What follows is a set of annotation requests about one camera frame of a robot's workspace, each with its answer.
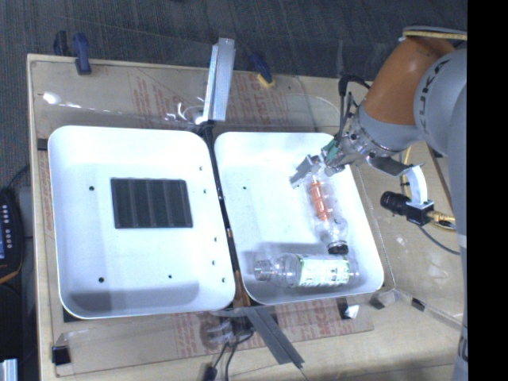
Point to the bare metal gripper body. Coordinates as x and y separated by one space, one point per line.
353 149

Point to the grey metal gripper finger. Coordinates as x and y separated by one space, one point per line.
301 179
309 164

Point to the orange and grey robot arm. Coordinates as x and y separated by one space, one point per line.
440 93

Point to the white plastic tray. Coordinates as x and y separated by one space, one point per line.
139 260
270 197

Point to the clear bottle with orange label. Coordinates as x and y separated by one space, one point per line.
323 208

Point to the clear bottle with green label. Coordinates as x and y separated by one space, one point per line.
317 271

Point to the black ribbed rectangular panel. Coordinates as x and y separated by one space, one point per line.
151 203

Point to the brown cardboard board red print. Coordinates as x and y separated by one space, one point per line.
119 93

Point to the black cylinder on white bracket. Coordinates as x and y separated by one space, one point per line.
414 206

